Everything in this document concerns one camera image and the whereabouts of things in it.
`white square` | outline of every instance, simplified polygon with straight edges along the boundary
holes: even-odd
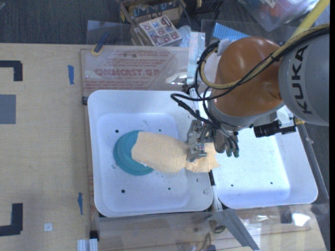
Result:
[[[52,223],[44,223],[44,231],[51,232],[52,231]]]

